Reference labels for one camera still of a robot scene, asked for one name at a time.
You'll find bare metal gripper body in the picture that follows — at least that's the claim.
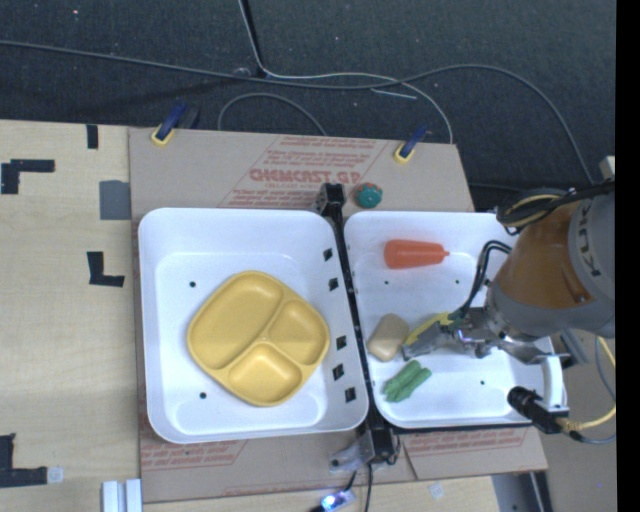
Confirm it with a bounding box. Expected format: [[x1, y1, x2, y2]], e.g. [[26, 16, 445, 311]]
[[451, 307, 555, 365]]

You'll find yellow banana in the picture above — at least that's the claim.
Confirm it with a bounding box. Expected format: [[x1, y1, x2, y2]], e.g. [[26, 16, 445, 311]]
[[403, 311, 454, 347]]

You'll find beige bread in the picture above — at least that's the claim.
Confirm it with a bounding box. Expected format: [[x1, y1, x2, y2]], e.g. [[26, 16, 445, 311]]
[[366, 312, 411, 363]]

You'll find green asparagus bundle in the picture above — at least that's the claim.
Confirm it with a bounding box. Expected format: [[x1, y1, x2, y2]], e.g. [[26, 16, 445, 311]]
[[383, 359, 433, 403]]

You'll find white plastic tray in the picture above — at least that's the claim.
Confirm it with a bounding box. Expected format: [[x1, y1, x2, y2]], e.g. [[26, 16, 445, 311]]
[[137, 206, 370, 445], [343, 209, 569, 431]]

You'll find orange carrot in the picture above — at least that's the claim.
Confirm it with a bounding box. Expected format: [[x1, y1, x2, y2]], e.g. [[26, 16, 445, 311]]
[[383, 238, 451, 271]]

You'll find yellow divided plate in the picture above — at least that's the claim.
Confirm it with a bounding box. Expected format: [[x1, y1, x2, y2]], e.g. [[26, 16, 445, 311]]
[[185, 269, 332, 408]]

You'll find brown cardboard board red print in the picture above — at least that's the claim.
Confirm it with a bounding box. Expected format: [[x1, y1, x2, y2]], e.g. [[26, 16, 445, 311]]
[[127, 128, 549, 504]]

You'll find black cylinder on white bracket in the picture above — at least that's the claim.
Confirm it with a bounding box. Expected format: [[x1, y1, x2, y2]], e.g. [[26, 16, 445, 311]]
[[506, 352, 572, 435]]

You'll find black block with thin wires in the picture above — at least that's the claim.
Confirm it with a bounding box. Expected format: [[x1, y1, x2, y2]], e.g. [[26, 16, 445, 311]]
[[366, 423, 402, 465], [316, 182, 348, 218]]

